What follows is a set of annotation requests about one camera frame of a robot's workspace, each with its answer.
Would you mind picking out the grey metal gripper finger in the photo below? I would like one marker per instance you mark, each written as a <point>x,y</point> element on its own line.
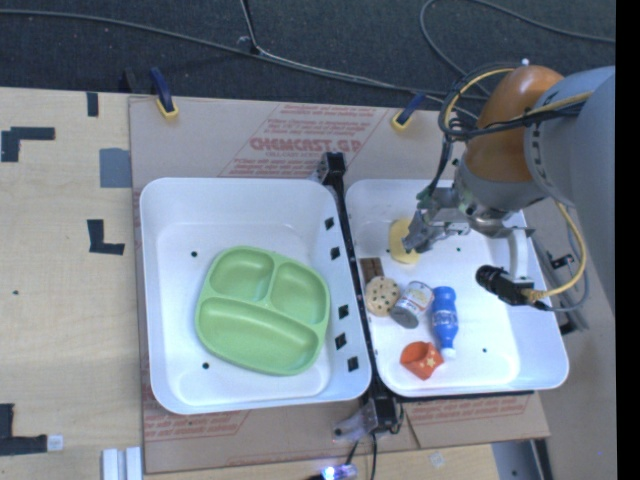
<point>440,233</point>
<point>414,235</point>

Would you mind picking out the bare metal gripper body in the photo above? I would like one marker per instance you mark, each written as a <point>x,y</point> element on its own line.
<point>452,208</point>

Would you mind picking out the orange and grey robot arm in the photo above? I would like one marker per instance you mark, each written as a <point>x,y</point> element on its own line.
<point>515,118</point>

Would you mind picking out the yellow round toy slice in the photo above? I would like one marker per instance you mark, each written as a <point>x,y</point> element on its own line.
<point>398,255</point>

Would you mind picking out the brown chocolate bar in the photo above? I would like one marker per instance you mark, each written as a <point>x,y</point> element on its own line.
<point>372,269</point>

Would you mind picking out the chocolate chip biscuit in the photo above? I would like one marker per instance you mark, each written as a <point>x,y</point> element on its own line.
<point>381,295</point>

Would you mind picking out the small grey can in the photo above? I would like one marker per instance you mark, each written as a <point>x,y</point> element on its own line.
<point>411,305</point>

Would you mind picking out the thin black rod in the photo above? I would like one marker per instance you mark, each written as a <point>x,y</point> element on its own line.
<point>357,278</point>

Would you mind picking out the blue bottle with white cap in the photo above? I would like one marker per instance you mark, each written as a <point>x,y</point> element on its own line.
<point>444,320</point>

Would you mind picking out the orange carton with yellow star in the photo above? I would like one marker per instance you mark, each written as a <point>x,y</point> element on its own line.
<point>421,360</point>

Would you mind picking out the white plastic tray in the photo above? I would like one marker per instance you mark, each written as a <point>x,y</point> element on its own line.
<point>500,358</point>
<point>180,208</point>

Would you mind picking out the green divided plate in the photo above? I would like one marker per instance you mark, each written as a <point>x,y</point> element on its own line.
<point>260,313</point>

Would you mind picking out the brown cardboard board red print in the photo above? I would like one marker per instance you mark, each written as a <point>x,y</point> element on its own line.
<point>210,138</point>

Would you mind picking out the black cylinder on white bracket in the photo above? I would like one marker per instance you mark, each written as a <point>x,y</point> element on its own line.
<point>505,283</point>

